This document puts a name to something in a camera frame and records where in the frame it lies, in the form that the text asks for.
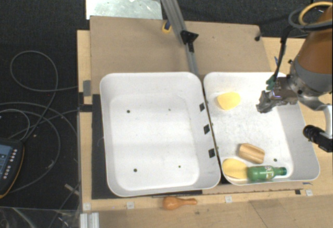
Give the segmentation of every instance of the bottle label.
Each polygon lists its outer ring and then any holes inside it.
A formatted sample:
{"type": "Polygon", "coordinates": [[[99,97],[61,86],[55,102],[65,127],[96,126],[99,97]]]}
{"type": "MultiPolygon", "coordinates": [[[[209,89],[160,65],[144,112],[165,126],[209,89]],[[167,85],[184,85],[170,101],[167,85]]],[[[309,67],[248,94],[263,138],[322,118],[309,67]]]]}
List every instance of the bottle label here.
{"type": "Polygon", "coordinates": [[[266,169],[266,180],[270,180],[274,177],[274,171],[272,166],[265,166],[266,169]]]}

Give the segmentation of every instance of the black electronic device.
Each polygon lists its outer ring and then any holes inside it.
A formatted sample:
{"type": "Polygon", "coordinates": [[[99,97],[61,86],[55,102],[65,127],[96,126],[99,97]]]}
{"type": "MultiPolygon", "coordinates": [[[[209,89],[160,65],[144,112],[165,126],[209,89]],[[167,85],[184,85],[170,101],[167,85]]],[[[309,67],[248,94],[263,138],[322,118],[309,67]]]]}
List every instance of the black electronic device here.
{"type": "Polygon", "coordinates": [[[18,140],[0,138],[0,198],[6,196],[21,169],[24,146],[18,140]]]}

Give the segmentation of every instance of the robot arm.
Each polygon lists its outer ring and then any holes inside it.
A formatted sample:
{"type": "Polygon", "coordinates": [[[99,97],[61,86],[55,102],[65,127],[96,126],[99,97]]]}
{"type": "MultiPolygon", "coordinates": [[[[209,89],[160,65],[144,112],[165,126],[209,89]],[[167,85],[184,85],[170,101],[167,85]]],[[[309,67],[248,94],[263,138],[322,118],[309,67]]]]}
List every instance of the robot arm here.
{"type": "MultiPolygon", "coordinates": [[[[310,27],[302,19],[300,23],[304,25],[298,24],[294,27],[303,27],[304,30],[310,27]]],[[[319,100],[321,95],[332,92],[332,6],[320,16],[317,23],[311,25],[311,32],[301,50],[294,61],[290,62],[290,73],[286,77],[277,77],[279,64],[285,51],[285,41],[292,27],[286,29],[287,32],[281,38],[278,67],[267,81],[268,91],[261,93],[257,110],[260,113],[267,113],[275,106],[296,104],[297,101],[312,110],[322,110],[326,119],[326,131],[307,126],[303,133],[320,148],[332,152],[332,105],[326,105],[319,100]]]]}

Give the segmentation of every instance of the device screen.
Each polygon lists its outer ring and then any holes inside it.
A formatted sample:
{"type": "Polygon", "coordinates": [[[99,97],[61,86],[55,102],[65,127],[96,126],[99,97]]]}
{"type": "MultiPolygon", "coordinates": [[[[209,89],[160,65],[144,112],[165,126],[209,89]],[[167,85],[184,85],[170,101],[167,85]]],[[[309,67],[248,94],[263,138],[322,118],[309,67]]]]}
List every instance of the device screen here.
{"type": "Polygon", "coordinates": [[[10,146],[0,145],[0,176],[3,174],[8,156],[11,153],[10,146]]]}

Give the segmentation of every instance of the bottle cap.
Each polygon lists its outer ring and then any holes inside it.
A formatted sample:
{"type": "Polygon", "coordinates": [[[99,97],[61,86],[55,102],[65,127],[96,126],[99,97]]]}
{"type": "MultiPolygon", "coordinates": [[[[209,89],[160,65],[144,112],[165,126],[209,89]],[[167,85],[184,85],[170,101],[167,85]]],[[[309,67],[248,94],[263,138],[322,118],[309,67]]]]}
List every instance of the bottle cap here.
{"type": "Polygon", "coordinates": [[[286,167],[280,167],[280,169],[281,169],[281,175],[286,175],[287,174],[286,167]]]}

